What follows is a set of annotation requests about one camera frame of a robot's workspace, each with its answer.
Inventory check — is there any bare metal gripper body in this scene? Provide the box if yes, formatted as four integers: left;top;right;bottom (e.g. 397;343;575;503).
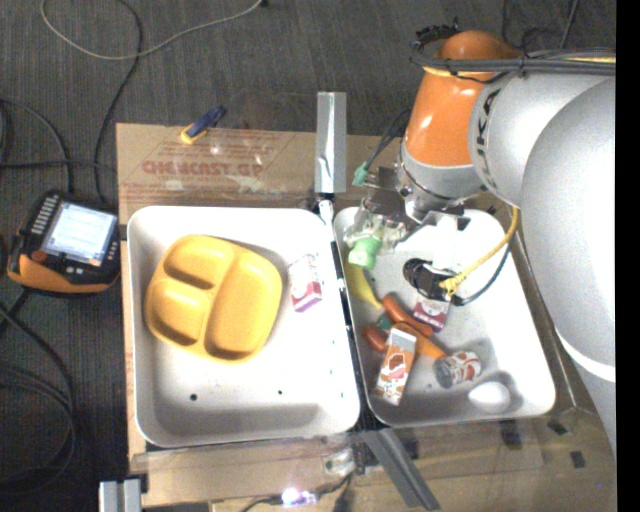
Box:
363;166;465;225

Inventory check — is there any clear bottle with green cap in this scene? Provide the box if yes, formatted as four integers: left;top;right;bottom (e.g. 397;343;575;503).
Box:
343;207;407;270

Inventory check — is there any yellow banana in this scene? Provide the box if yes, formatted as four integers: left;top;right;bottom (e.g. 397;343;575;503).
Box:
346;262;384;311

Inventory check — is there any long red sausage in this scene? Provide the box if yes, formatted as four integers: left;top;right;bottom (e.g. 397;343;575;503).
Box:
380;293;435;339

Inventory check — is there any pink and white carton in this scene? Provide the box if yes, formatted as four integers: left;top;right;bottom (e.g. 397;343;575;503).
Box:
287;253;324;314

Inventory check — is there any small purple carton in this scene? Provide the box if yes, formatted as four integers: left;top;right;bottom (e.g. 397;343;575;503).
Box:
412;297;450;333

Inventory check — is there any short red sausage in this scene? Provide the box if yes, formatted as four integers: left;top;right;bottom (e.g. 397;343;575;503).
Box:
361;325;390;354

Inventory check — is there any orange carrot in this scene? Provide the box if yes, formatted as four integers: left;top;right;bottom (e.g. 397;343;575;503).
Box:
377;315;447;360

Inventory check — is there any orange and white carton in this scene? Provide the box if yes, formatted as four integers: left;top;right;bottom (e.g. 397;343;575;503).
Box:
373;327;419;407

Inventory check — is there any white plastic tray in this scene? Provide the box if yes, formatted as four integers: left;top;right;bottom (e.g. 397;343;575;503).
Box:
126;204;362;449
332;205;558;429

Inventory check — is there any red and white can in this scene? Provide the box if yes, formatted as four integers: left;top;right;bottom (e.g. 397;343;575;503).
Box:
432;349;483;390

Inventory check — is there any brown cardboard board red print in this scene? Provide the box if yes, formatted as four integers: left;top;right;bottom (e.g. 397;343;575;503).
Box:
115;122;407;464

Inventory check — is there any yellow divided plate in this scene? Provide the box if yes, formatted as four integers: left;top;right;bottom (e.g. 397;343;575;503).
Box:
143;233;285;365

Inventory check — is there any white egg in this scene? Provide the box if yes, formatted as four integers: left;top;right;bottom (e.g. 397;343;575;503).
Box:
467;380;512;414

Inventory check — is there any black cylinder on white bracket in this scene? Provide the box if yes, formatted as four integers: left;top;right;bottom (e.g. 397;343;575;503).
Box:
402;210;472;303

